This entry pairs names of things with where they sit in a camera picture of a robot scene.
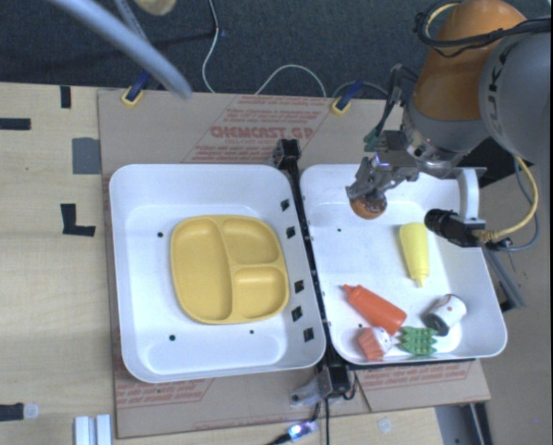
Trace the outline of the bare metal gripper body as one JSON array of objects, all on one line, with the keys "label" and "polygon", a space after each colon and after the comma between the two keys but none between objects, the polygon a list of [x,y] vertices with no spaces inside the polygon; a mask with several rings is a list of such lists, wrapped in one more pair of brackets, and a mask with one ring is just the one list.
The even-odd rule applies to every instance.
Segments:
[{"label": "bare metal gripper body", "polygon": [[421,173],[435,178],[452,177],[465,152],[442,146],[417,130],[384,131],[371,161],[375,183],[416,181]]}]

